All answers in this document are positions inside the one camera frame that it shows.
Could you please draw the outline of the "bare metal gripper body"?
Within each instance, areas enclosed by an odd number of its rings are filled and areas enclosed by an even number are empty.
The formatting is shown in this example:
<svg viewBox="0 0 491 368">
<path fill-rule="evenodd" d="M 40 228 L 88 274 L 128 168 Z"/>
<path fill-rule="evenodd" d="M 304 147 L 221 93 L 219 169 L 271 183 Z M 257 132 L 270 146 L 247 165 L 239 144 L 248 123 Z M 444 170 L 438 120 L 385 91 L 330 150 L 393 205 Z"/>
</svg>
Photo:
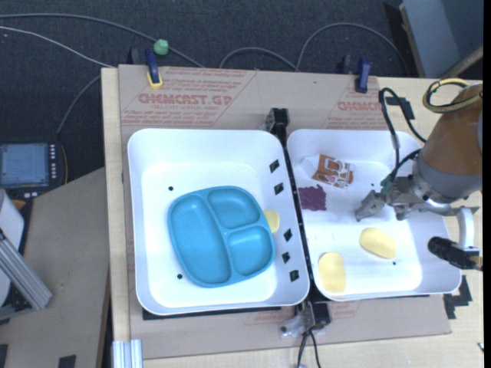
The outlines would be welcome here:
<svg viewBox="0 0 491 368">
<path fill-rule="evenodd" d="M 438 215 L 454 215 L 452 199 L 434 190 L 419 176 L 396 177 L 384 193 L 385 203 L 394 211 L 396 206 L 410 206 L 412 212 L 433 212 Z"/>
</svg>

